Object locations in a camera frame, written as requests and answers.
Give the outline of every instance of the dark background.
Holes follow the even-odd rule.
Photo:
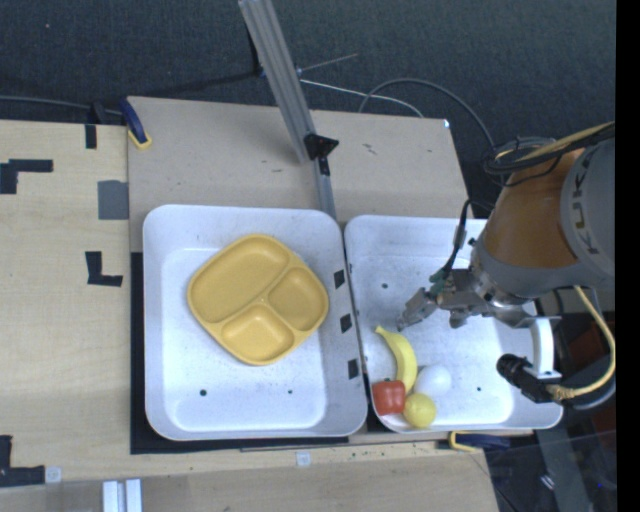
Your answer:
[[[274,0],[305,80],[360,92],[418,78],[466,102],[494,143],[561,138],[615,120],[614,0]],[[334,64],[325,61],[357,54]],[[252,71],[236,1],[0,3],[0,95],[116,108],[129,95],[274,105]],[[356,111],[361,97],[303,85],[311,109]],[[433,88],[381,94],[446,118],[474,199],[497,187],[478,162],[489,144],[472,116]],[[367,112],[415,115],[389,102]],[[0,101],[0,119],[86,122],[73,108]],[[487,209],[474,208],[477,216]]]

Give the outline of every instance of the toy banana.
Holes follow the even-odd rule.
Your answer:
[[[409,340],[396,332],[389,332],[381,326],[375,332],[384,338],[396,358],[396,380],[404,383],[405,393],[409,394],[418,376],[418,361]]]

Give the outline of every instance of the yellow lemon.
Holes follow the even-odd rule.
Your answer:
[[[413,393],[404,404],[404,417],[416,428],[427,428],[436,418],[436,404],[427,395]]]

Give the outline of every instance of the yellow plate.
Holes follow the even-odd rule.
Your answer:
[[[220,345],[253,365],[286,356],[329,311],[327,291],[311,269],[280,241],[261,234],[236,240],[200,267],[187,300]]]

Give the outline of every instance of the white egg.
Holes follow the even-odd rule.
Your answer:
[[[413,386],[416,393],[424,393],[430,397],[442,396],[451,389],[451,373],[444,366],[434,364],[425,366]]]

